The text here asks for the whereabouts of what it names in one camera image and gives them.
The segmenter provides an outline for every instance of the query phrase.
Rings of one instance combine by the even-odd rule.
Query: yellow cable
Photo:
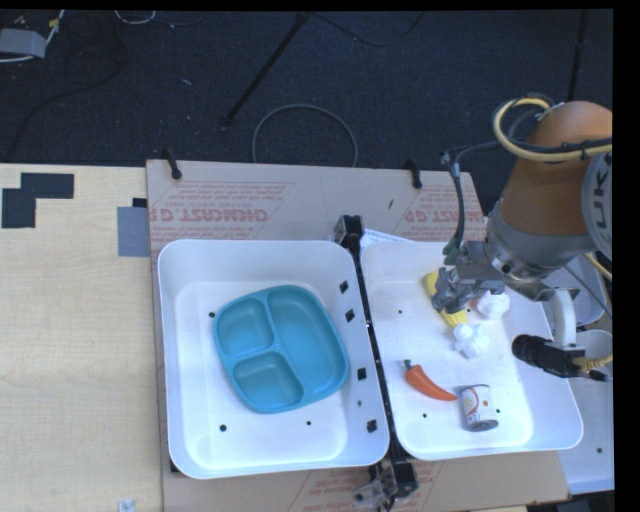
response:
[[[607,363],[613,361],[613,352],[607,354],[604,357],[588,358],[588,357],[576,357],[571,360],[573,364],[577,364],[584,372],[590,372],[595,368],[604,366]]]
[[[582,256],[584,256],[584,258],[591,263],[595,269],[600,272],[600,274],[605,277],[606,279],[608,279],[609,281],[611,281],[613,283],[613,279],[612,279],[612,274],[611,272],[609,272],[606,268],[604,268],[600,262],[598,260],[596,260],[593,256],[591,256],[591,254],[585,252]]]
[[[527,160],[535,160],[538,162],[564,162],[566,160],[573,160],[582,158],[586,156],[594,156],[600,153],[608,153],[612,150],[613,144],[606,144],[604,146],[598,146],[594,148],[586,148],[586,149],[576,149],[574,151],[567,151],[565,153],[538,153],[535,151],[527,151],[516,146],[513,142],[511,142],[507,136],[502,132],[502,117],[505,112],[512,107],[519,105],[537,105],[539,107],[544,108],[545,110],[549,110],[552,108],[548,102],[544,101],[541,98],[520,98],[516,100],[507,101],[496,113],[493,117],[493,132],[498,139],[498,142],[502,144],[509,152],[513,153],[516,156],[521,158],[526,158]]]

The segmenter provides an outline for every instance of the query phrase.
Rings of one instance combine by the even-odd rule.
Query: black tape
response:
[[[73,199],[73,174],[22,173],[20,184],[2,190],[3,228],[35,228],[36,199]]]
[[[147,200],[144,197],[134,197],[131,200],[131,206],[133,206],[134,208],[146,208]]]

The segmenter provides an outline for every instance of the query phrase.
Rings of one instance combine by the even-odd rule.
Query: black clamp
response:
[[[589,155],[587,154],[587,144],[589,144],[590,141],[588,140],[584,140],[582,141],[582,144],[580,146],[580,149],[582,150],[582,155],[580,156],[580,160],[586,160],[587,158],[589,158]]]
[[[174,180],[182,178],[182,171],[178,169],[178,164],[176,163],[176,159],[173,157],[171,148],[164,148],[162,150],[162,159],[169,162],[169,167],[171,167],[171,177]]]
[[[413,178],[413,188],[420,190],[422,188],[422,182],[420,181],[420,171],[416,163],[410,158],[407,163],[402,167],[407,171],[411,171],[411,177]]]

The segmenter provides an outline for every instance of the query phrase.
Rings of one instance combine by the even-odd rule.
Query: black cable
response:
[[[506,117],[506,115],[508,113],[510,113],[511,111],[513,111],[516,107],[519,106],[519,101],[525,98],[540,98],[541,100],[543,100],[544,102],[546,102],[549,105],[549,108],[552,109],[556,106],[558,106],[558,104],[556,104],[556,102],[551,99],[549,96],[546,96],[544,94],[540,94],[540,93],[529,93],[525,96],[520,96],[519,98],[516,98],[514,100],[510,100],[510,104],[509,107],[505,110],[504,115],[502,117],[502,119],[500,120],[500,123],[502,123],[502,121],[504,120],[504,118]],[[495,119],[497,113],[506,105],[505,103],[502,103],[501,105],[499,105],[492,114],[492,119]],[[573,143],[569,143],[569,142],[563,142],[562,144],[560,144],[559,146],[539,146],[536,144],[529,144],[528,142],[525,142],[523,140],[518,140],[515,139],[512,136],[512,132],[513,132],[513,128],[519,124],[519,122],[522,120],[522,118],[519,118],[519,120],[516,120],[516,122],[513,123],[512,125],[512,129],[511,130],[507,130],[504,131],[502,130],[504,136],[506,137],[506,139],[511,142],[511,144],[513,144],[514,146],[519,147],[522,150],[525,151],[530,151],[530,152],[535,152],[535,153],[540,153],[540,154],[545,154],[545,155],[553,155],[553,154],[559,154],[559,153],[566,153],[569,151],[585,151],[587,149],[591,149],[591,148],[598,148],[601,146],[606,146],[612,143],[613,141],[613,137],[605,137],[602,139],[594,139],[594,140],[585,140],[582,142],[573,142]]]
[[[531,109],[531,110],[527,110],[526,112],[523,112],[522,114],[520,114],[512,123],[511,126],[509,126],[509,129],[507,130],[507,137],[509,138],[509,140],[511,139],[515,139],[515,132],[518,129],[518,127],[527,119],[534,117],[536,114],[538,114],[538,110],[536,109]]]
[[[89,19],[91,19],[92,21],[96,22],[99,26],[100,26],[100,22],[94,18],[93,14],[89,14],[86,12],[83,13],[79,13],[74,17],[69,18],[68,16],[66,16],[65,18],[62,19],[62,23],[64,23],[65,25],[70,25],[71,21],[75,20],[78,17],[87,17]],[[118,47],[119,49],[124,49],[124,59],[121,61],[118,61],[115,57],[113,57],[112,55],[110,55],[109,53],[97,53],[97,52],[93,52],[90,50],[92,48],[92,45],[95,45],[96,43],[100,43],[102,42],[101,39],[99,37],[91,37],[87,42],[83,43],[83,44],[79,44],[76,45],[75,47],[73,47],[71,49],[71,51],[67,54],[64,64],[63,64],[63,72],[65,77],[70,80],[73,83],[76,83],[78,85],[81,86],[81,88],[79,89],[74,89],[72,91],[66,91],[60,94],[56,94],[50,98],[47,98],[43,101],[41,101],[39,104],[37,104],[34,108],[31,109],[31,111],[29,112],[29,114],[26,116],[26,118],[22,121],[22,123],[20,123],[20,125],[18,126],[18,129],[16,130],[16,133],[13,137],[13,140],[9,146],[9,149],[6,151],[5,157],[4,157],[4,161],[5,162],[12,162],[13,159],[15,158],[15,153],[18,150],[18,147],[20,146],[20,142],[22,141],[22,138],[24,136],[25,131],[27,130],[29,124],[31,123],[31,120],[36,116],[36,114],[38,114],[43,108],[45,108],[46,106],[50,105],[51,103],[54,103],[58,100],[61,100],[63,98],[66,98],[68,96],[72,96],[74,94],[78,94],[81,92],[85,92],[91,89],[95,89],[97,87],[103,86],[108,84],[109,82],[111,82],[112,80],[114,80],[118,75],[120,75],[120,73],[124,70],[127,62],[128,62],[128,55],[127,55],[127,51],[126,51],[126,45],[124,44],[123,40],[122,40],[122,34],[120,34],[120,32],[118,31],[118,26],[116,23],[114,23],[114,20],[109,18],[109,22],[111,22],[113,24],[114,30],[115,30],[115,35],[116,35],[116,47]],[[71,28],[69,31],[67,30],[67,27],[64,27],[65,30],[63,32],[65,33],[71,33],[72,35],[80,35],[78,32],[74,32],[73,28]],[[76,77],[74,77],[72,74],[69,73],[69,67],[71,66],[71,59],[73,57],[78,57],[78,56],[106,56],[109,60],[111,60],[112,62],[114,62],[116,64],[115,69],[110,72],[106,78],[97,80],[97,81],[82,81]]]
[[[591,380],[595,380],[598,382],[611,382],[613,380],[613,377],[601,372],[600,370],[589,370],[587,376]]]
[[[460,249],[462,245],[462,241],[464,239],[464,229],[465,229],[465,209],[464,209],[464,197],[462,193],[462,183],[460,181],[460,161],[462,157],[473,151],[488,151],[492,149],[502,149],[502,146],[498,141],[490,141],[482,144],[477,144],[475,146],[456,146],[455,148],[448,149],[442,155],[441,162],[445,164],[449,169],[449,174],[453,179],[453,183],[456,189],[456,197],[458,198],[458,225],[456,226],[455,234],[453,235],[452,246],[455,249]],[[457,152],[456,157],[453,159],[453,163],[451,163],[451,153]]]
[[[322,14],[319,14],[317,11],[313,11],[314,16],[317,16],[319,19],[321,19],[322,21],[325,21],[326,23],[329,23],[330,25],[342,30],[343,32],[345,32],[347,35],[353,37],[356,41],[366,44],[368,46],[377,46],[377,47],[383,47],[383,46],[389,46],[392,44],[395,44],[397,42],[399,42],[400,40],[402,40],[409,32],[411,32],[415,26],[418,24],[418,22],[422,19],[422,17],[425,14],[425,11],[422,11],[418,17],[415,19],[415,21],[409,26],[409,28],[403,32],[400,37],[398,37],[397,39],[394,39],[393,41],[389,41],[386,43],[378,43],[375,41],[368,41],[362,37],[360,37],[359,35],[355,34],[354,32],[352,32],[351,30],[349,30],[348,28],[346,28],[343,25],[340,25],[339,23],[336,23],[335,21],[327,18],[326,16],[323,16]]]

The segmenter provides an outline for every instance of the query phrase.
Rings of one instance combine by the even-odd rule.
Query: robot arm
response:
[[[543,110],[526,143],[507,136],[502,118],[510,109],[533,104]],[[578,289],[558,290],[544,278],[578,255],[602,252],[612,260],[612,113],[590,102],[552,105],[528,96],[496,110],[494,133],[518,156],[505,189],[488,216],[482,242],[462,242],[457,232],[445,249],[432,304],[454,314],[489,290],[504,287],[533,301],[549,301],[556,319],[555,339],[518,337],[516,357],[561,377],[581,373],[573,362]],[[455,174],[459,167],[454,166]]]

